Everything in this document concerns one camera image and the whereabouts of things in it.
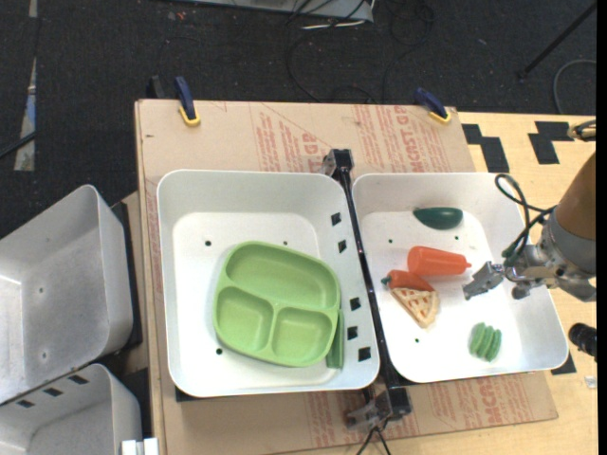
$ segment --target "green divided plate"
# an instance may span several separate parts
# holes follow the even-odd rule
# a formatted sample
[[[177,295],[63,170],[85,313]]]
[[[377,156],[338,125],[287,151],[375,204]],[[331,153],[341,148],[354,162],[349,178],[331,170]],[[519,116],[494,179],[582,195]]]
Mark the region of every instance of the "green divided plate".
[[[235,247],[215,290],[212,322],[236,352],[305,367],[328,354],[340,310],[340,284],[321,260],[261,242]]]
[[[326,367],[341,369],[343,367],[343,310],[340,309],[338,316],[338,328],[333,337],[333,344],[329,354],[326,355]]]

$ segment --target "orange carrot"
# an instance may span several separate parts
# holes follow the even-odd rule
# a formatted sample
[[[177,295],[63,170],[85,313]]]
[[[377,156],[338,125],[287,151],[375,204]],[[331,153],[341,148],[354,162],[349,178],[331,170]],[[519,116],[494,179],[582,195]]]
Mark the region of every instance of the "orange carrot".
[[[423,278],[409,271],[393,269],[386,278],[381,280],[388,288],[411,288],[425,292],[432,292],[434,288]]]

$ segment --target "dark carpet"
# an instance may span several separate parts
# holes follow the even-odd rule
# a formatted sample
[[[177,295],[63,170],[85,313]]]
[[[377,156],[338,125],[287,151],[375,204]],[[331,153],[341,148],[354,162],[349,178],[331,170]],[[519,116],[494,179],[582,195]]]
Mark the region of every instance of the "dark carpet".
[[[461,111],[558,114],[562,69],[561,111],[594,116],[596,11],[517,74],[593,1],[378,0],[373,24],[310,31],[327,20],[152,0],[38,0],[32,19],[0,0],[0,150],[38,63],[35,171],[0,158],[0,238],[81,184],[110,204],[136,190],[133,104],[155,74],[199,100],[409,104],[423,86]]]

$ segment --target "white tray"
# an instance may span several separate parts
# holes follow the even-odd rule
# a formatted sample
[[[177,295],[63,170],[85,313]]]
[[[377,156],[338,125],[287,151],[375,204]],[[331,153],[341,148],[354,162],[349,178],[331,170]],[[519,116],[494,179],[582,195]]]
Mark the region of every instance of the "white tray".
[[[169,370],[180,390],[195,397],[355,390],[375,380],[375,330],[337,182],[316,173],[174,171],[160,181],[157,201]],[[292,247],[333,268],[345,328],[358,328],[357,337],[344,340],[342,369],[324,360],[283,367],[222,346],[212,327],[214,287],[229,251],[245,241]],[[352,310],[352,299],[359,308]],[[359,361],[361,349],[370,357]]]
[[[115,352],[132,329],[124,230],[95,188],[0,241],[0,403]]]
[[[140,439],[137,399],[100,364],[0,406],[2,455],[114,455]]]
[[[472,273],[486,261],[502,263],[502,250],[524,227],[518,206],[497,190],[493,174],[368,174],[355,182],[353,196],[390,358],[402,376],[423,383],[548,370],[564,363],[567,338],[545,287],[514,300],[513,283],[504,281],[484,295],[464,298],[462,286]],[[464,219],[454,229],[432,229],[413,215],[415,208],[427,207],[459,208]],[[462,276],[426,279],[440,294],[436,321],[426,329],[380,281],[391,269],[407,269],[412,246],[461,253],[472,264]],[[468,351],[470,330],[481,321],[503,332],[500,353],[491,363]]]

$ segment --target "green pickle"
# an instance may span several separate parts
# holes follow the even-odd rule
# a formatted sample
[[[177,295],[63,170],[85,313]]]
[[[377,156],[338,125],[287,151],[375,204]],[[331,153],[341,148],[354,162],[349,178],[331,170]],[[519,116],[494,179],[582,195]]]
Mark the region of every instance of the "green pickle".
[[[494,332],[495,330],[491,326],[488,326],[485,329],[485,333],[483,334],[483,342],[481,343],[481,347],[479,347],[476,353],[479,357],[485,357],[487,355],[489,347],[491,347],[491,341],[493,340]]]
[[[487,355],[485,355],[485,359],[491,362],[497,354],[500,352],[500,347],[502,346],[502,331],[496,330],[493,334],[493,340],[491,341],[491,347],[487,351]]]
[[[485,323],[477,323],[472,328],[472,334],[470,335],[470,345],[469,352],[472,355],[476,355],[479,348],[481,347],[481,342],[483,342],[483,335],[485,333]]]
[[[479,322],[472,327],[470,333],[469,352],[491,362],[500,352],[502,346],[502,331],[494,329],[484,322]]]

